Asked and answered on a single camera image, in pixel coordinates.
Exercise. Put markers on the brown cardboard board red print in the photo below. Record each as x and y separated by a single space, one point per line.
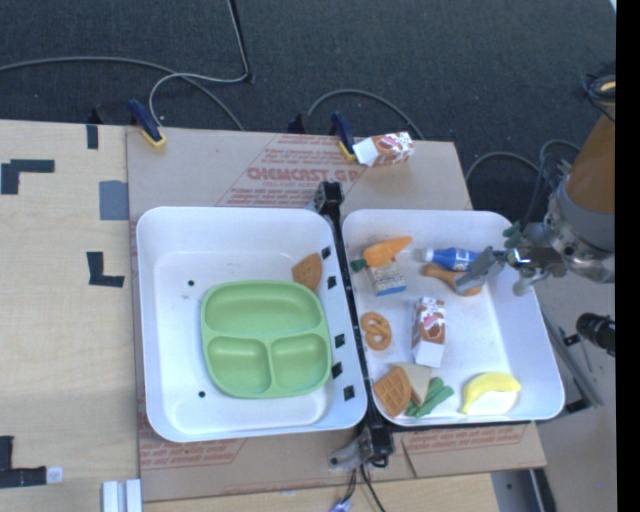
200 170

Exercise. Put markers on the orange pretzel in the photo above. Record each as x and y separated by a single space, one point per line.
376 331

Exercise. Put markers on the green divided plate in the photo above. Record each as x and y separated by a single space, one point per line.
265 340

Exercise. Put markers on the green beans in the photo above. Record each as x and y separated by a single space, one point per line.
434 397

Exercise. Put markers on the thin black rod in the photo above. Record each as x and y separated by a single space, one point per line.
352 310

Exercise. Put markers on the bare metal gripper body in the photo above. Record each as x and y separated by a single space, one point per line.
547 257

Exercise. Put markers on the small blue and white carton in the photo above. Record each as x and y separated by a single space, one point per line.
387 280

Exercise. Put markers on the tan bread slice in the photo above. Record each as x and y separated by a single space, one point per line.
419 377

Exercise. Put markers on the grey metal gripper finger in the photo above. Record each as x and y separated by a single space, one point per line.
479 272
524 286

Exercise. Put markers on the orange waffle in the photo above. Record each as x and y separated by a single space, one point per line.
392 392

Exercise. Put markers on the white round piece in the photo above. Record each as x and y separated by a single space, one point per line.
500 401

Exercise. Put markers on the blue bottle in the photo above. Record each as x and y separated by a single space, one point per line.
452 258

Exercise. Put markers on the yellow banana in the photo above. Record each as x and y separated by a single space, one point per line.
487 385

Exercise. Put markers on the orange biscuit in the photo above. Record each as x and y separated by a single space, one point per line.
308 272

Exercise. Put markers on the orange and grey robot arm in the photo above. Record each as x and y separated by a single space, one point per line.
592 165

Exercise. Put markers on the orange carrot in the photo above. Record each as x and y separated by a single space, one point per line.
385 251

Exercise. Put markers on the black cylinder on white bracket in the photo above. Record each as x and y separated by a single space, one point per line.
597 330

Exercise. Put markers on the white plastic tray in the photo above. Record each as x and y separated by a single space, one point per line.
495 340
170 320

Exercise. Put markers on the pink and white carton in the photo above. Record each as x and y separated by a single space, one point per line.
429 330
387 149

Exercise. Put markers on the brown chicken drumstick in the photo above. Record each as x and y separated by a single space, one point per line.
440 274

